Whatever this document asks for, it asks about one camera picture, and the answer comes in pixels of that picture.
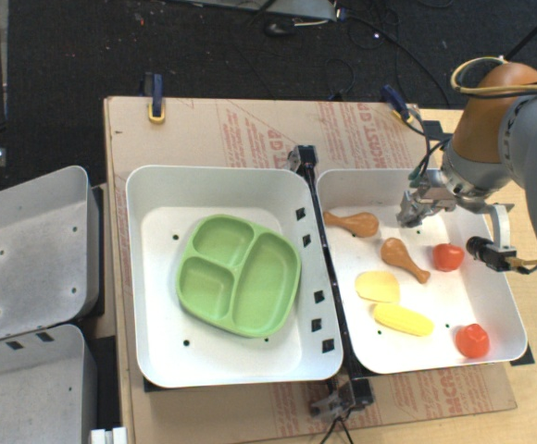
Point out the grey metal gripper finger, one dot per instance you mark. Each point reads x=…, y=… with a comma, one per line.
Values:
x=416, y=216
x=403, y=213

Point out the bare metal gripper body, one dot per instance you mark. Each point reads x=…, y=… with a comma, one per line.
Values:
x=440, y=196

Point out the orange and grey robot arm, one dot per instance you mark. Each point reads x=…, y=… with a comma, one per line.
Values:
x=504, y=127

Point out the brown toy chicken drumstick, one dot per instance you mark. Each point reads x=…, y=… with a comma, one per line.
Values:
x=397, y=253
x=358, y=224

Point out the red toy tomato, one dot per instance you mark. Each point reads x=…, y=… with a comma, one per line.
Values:
x=472, y=341
x=448, y=257

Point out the pale yellow toy potato chip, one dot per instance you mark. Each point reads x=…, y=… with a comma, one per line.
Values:
x=377, y=287

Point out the thin black rod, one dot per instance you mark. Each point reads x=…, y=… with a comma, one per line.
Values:
x=331, y=266

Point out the yellow toy corn cob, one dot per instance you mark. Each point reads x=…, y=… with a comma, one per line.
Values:
x=403, y=320

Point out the white plastic tray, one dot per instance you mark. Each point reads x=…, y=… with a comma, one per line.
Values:
x=166, y=349
x=477, y=308

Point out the green divided plate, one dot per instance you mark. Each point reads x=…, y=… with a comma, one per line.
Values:
x=264, y=285

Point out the brown cardboard board red print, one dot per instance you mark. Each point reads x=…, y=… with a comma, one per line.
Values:
x=231, y=132

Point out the black cylinder on white bracket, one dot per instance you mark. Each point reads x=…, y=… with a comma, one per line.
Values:
x=494, y=250

